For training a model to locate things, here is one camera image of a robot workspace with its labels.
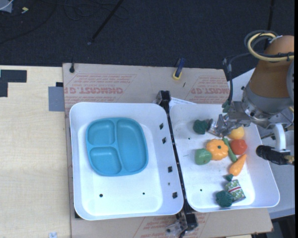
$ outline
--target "metal bracket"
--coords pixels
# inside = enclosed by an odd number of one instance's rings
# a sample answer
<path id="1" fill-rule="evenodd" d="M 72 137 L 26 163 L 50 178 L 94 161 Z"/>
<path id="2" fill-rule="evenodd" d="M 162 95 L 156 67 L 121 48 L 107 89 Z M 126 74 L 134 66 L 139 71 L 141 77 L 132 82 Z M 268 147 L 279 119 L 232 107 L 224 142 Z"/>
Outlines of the metal bracket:
<path id="1" fill-rule="evenodd" d="M 233 129 L 250 126 L 251 119 L 241 108 L 241 102 L 232 102 L 226 115 L 219 115 L 217 121 L 213 121 L 208 132 L 219 137 L 227 136 Z"/>
<path id="2" fill-rule="evenodd" d="M 175 146 L 172 123 L 171 123 L 170 112 L 169 112 L 169 102 L 171 101 L 170 91 L 159 91 L 155 101 L 158 105 L 160 105 L 161 107 L 164 108 L 164 110 L 167 114 L 167 118 L 168 118 L 168 124 L 169 124 L 169 129 L 170 129 L 171 140 L 172 140 L 173 152 L 174 152 L 175 160 L 176 160 L 176 163 L 177 163 L 177 169 L 178 169 L 178 174 L 179 174 L 179 178 L 180 178 L 182 194 L 183 194 L 183 198 L 184 198 L 183 212 L 184 212 L 184 216 L 185 216 L 186 223 L 187 223 L 187 227 L 186 227 L 185 231 L 193 230 L 198 226 L 198 223 L 197 223 L 197 220 L 196 220 L 196 216 L 193 213 L 194 210 L 189 205 L 187 197 L 186 197 L 182 171 L 181 171 L 181 167 L 180 167 L 180 163 L 179 163 L 178 152 L 177 152 L 177 149 L 176 149 L 176 146 Z"/>
<path id="3" fill-rule="evenodd" d="M 185 214 L 183 211 L 176 214 L 177 220 L 166 227 L 166 234 L 182 238 L 185 234 L 194 230 L 197 226 L 197 218 L 193 213 Z"/>

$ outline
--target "red tomato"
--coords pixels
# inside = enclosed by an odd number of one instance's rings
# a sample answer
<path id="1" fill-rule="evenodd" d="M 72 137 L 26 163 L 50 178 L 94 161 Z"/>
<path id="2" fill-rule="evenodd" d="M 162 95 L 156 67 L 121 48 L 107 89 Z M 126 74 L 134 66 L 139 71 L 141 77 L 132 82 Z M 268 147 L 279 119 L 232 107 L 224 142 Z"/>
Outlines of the red tomato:
<path id="1" fill-rule="evenodd" d="M 244 139 L 234 139 L 229 145 L 236 155 L 242 155 L 247 149 L 247 144 Z"/>

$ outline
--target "toy food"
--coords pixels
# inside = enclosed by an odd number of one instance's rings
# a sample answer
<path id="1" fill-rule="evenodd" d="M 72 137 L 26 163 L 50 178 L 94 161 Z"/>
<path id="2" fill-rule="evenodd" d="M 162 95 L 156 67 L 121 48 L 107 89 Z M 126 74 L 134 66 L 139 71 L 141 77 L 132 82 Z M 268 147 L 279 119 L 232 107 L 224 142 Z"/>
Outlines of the toy food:
<path id="1" fill-rule="evenodd" d="M 216 201 L 221 207 L 229 207 L 232 205 L 233 196 L 226 190 L 216 193 Z"/>
<path id="2" fill-rule="evenodd" d="M 210 162 L 212 159 L 212 153 L 210 153 L 207 149 L 197 149 L 195 151 L 195 163 L 198 165 L 204 165 Z"/>
<path id="3" fill-rule="evenodd" d="M 240 174 L 240 172 L 243 169 L 245 160 L 246 160 L 246 154 L 243 154 L 242 156 L 240 156 L 236 162 L 234 162 L 231 167 L 229 168 L 229 173 L 234 175 L 234 176 L 238 176 Z"/>
<path id="4" fill-rule="evenodd" d="M 229 156 L 229 158 L 230 158 L 233 162 L 237 161 L 237 156 L 236 156 L 236 155 L 234 154 L 234 152 L 232 151 L 232 149 L 231 149 L 231 147 L 230 147 L 230 145 L 229 145 L 229 141 L 228 141 L 228 139 L 224 137 L 222 140 L 224 141 L 225 145 L 228 146 L 228 156 Z"/>
<path id="5" fill-rule="evenodd" d="M 234 139 L 230 142 L 230 147 L 234 154 L 242 155 L 247 149 L 247 144 L 244 139 Z"/>
<path id="6" fill-rule="evenodd" d="M 225 190 L 233 197 L 233 202 L 245 199 L 245 194 L 238 180 L 233 180 L 224 186 Z"/>
<path id="7" fill-rule="evenodd" d="M 209 120 L 195 120 L 193 124 L 193 130 L 198 133 L 204 135 L 205 132 L 210 128 Z"/>
<path id="8" fill-rule="evenodd" d="M 245 134 L 243 126 L 233 129 L 228 135 L 230 139 L 241 139 Z"/>
<path id="9" fill-rule="evenodd" d="M 206 149 L 212 154 L 212 160 L 221 160 L 228 155 L 228 146 L 221 139 L 211 139 Z"/>

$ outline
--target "black floor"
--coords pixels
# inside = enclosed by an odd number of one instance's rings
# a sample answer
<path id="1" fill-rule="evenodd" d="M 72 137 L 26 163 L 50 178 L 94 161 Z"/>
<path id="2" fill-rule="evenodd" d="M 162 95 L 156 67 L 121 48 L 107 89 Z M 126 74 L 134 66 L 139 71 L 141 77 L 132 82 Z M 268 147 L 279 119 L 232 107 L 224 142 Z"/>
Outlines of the black floor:
<path id="1" fill-rule="evenodd" d="M 124 0 L 89 45 L 118 1 L 14 0 L 11 13 L 0 10 L 0 65 L 174 66 L 185 58 L 185 67 L 224 69 L 223 58 L 248 52 L 248 33 L 295 32 L 295 0 Z M 256 64 L 237 60 L 233 78 Z"/>

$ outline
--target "orange carrot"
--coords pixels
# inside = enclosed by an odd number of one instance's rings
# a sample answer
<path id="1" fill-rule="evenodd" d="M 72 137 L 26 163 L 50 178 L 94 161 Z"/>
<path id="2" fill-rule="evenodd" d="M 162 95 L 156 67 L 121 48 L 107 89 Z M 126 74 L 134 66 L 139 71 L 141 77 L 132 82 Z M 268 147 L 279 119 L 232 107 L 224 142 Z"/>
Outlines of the orange carrot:
<path id="1" fill-rule="evenodd" d="M 229 173 L 233 176 L 238 176 L 239 173 L 242 171 L 246 160 L 246 154 L 241 155 L 236 162 L 234 162 L 231 167 L 229 168 Z"/>

